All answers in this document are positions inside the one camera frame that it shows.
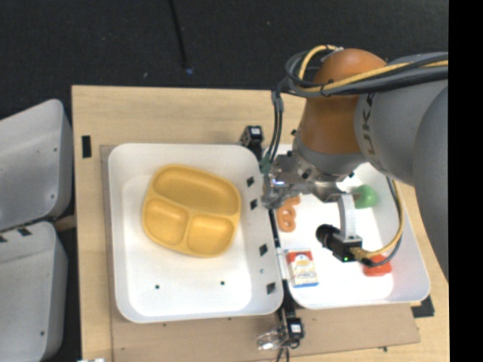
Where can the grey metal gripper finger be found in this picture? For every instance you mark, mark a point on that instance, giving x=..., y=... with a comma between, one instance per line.
x=268, y=198
x=289, y=196

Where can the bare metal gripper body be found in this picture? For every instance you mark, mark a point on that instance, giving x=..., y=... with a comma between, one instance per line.
x=290, y=170

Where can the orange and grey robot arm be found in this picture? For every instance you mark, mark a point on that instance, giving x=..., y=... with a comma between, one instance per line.
x=392, y=126

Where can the orange toy pretzel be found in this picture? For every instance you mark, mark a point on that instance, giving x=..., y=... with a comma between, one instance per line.
x=287, y=221

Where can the thin black and white rod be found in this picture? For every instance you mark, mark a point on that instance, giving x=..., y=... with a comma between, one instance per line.
x=278, y=247

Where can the red white blue carton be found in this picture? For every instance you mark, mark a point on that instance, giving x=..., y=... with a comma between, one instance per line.
x=302, y=268

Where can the green rounded toy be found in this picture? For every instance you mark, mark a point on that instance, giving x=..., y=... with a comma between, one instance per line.
x=365, y=197

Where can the yellow divided plate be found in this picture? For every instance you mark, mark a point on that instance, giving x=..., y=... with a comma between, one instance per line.
x=188, y=209

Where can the white plastic tray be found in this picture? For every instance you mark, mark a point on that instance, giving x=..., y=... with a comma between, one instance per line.
x=196, y=285
x=339, y=289

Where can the red rounded toy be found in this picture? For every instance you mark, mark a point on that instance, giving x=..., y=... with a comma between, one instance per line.
x=379, y=269

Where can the black cylinder on white bracket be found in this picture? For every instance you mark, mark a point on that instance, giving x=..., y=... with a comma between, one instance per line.
x=339, y=241

